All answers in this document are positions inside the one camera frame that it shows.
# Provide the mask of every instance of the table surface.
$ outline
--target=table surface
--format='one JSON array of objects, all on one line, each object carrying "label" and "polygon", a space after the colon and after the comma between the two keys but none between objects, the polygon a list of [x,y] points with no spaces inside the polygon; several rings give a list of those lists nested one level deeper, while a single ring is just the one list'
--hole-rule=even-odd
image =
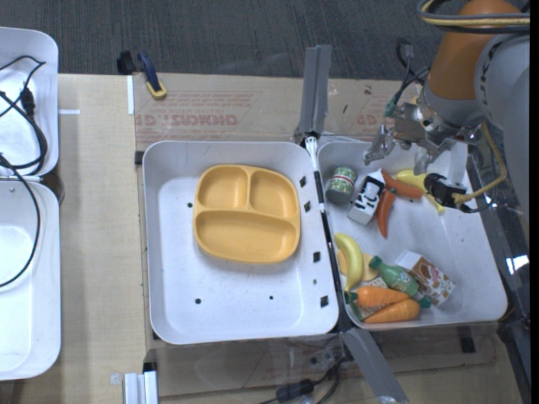
[{"label": "table surface", "polygon": [[[10,404],[121,403],[122,375],[141,373],[147,351],[135,121],[126,77],[61,74],[58,80],[60,110],[80,110],[60,115],[58,170],[66,193],[60,208],[61,352],[44,374],[15,382]],[[397,378],[415,403],[521,402],[509,355],[496,336],[494,348],[490,364]],[[366,396],[357,402],[378,402]],[[268,391],[238,391],[162,401],[270,397]]]}]

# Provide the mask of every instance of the yellow plate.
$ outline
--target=yellow plate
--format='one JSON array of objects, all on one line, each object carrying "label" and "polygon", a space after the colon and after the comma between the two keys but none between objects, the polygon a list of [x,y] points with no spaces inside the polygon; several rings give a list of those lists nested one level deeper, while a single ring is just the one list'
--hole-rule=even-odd
[{"label": "yellow plate", "polygon": [[200,248],[217,258],[282,262],[300,239],[296,187],[262,167],[210,167],[196,188],[193,229]]}]

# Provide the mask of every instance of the green can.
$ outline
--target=green can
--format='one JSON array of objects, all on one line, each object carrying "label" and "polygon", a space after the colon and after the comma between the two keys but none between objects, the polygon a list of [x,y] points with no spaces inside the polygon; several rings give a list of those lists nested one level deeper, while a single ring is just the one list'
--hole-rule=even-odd
[{"label": "green can", "polygon": [[334,204],[346,204],[354,191],[357,173],[351,167],[340,166],[329,180],[326,198]]}]

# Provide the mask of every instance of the orange carrot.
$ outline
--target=orange carrot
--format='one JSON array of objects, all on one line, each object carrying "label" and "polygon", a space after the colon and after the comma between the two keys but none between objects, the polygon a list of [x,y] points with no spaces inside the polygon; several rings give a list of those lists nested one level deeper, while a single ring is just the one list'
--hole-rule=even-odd
[{"label": "orange carrot", "polygon": [[384,238],[387,238],[387,221],[389,220],[389,210],[395,202],[395,194],[391,190],[384,190],[380,196],[380,202],[376,207],[376,220],[378,229]]},{"label": "orange carrot", "polygon": [[414,319],[418,314],[421,306],[416,300],[407,298],[400,302],[395,302],[374,314],[368,316],[363,322],[365,323],[384,323],[384,322],[403,322]]},{"label": "orange carrot", "polygon": [[410,199],[421,199],[421,196],[423,196],[424,191],[420,189],[419,187],[415,187],[410,184],[403,183],[402,181],[397,181],[395,178],[393,178],[389,173],[381,170],[382,176],[384,177],[384,182],[386,183],[386,187],[388,189],[395,189],[397,194],[399,196],[403,196],[405,198]]},{"label": "orange carrot", "polygon": [[355,303],[364,307],[388,306],[409,298],[404,292],[380,286],[361,286],[355,293],[357,294]]}]

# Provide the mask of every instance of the toy bottle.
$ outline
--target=toy bottle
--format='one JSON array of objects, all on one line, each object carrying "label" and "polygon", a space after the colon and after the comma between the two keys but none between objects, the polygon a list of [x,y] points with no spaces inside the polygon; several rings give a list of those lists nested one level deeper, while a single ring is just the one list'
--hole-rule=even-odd
[{"label": "toy bottle", "polygon": [[378,256],[371,259],[369,266],[380,273],[390,288],[407,293],[412,298],[418,293],[418,282],[400,266],[388,265]]}]

